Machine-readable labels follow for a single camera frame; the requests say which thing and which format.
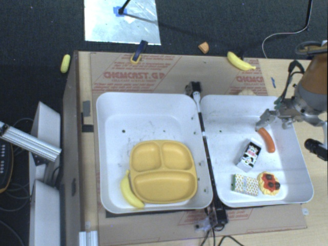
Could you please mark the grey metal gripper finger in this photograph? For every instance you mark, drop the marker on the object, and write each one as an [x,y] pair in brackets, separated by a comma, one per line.
[273,117]
[264,119]

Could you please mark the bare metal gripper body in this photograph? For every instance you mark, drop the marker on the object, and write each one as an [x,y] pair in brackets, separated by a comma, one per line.
[302,113]

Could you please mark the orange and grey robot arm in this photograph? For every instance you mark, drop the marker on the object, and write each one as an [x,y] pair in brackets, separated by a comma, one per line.
[315,76]

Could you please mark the orange sausage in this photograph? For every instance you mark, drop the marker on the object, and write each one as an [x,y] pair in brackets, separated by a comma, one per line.
[268,140]

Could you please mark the white plastic tray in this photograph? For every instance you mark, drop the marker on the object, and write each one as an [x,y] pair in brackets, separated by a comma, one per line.
[230,122]
[143,117]

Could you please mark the white cow print carton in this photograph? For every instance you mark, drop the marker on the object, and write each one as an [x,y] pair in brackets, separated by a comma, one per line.
[249,155]

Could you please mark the thin black and white rod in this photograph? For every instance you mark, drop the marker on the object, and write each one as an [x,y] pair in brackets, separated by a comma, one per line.
[205,137]

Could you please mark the yellow banana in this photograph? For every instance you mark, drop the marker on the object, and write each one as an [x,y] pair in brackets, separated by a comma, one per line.
[128,191]
[239,62]

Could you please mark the yellow pasta with red sauce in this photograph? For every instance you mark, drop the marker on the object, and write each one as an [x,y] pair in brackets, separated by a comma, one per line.
[267,184]

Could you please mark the yellow patterned packet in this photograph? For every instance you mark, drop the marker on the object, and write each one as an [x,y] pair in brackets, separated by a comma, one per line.
[245,185]

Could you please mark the orange wedge toy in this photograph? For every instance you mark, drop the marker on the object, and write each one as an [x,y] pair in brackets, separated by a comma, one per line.
[204,47]

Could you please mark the yellow divided plate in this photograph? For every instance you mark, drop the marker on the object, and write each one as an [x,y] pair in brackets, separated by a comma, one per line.
[164,173]

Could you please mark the brown cardboard board, red print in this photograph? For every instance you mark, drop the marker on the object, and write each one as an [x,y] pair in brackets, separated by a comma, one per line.
[153,72]

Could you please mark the shiny metal floor plate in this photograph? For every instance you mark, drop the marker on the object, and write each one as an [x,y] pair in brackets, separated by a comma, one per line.
[102,22]

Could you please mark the yellow oblong toy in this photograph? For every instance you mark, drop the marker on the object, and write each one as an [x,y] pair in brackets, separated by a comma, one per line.
[65,63]

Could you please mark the black cylinder on white bracket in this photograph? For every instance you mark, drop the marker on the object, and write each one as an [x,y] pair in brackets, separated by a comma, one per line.
[315,146]

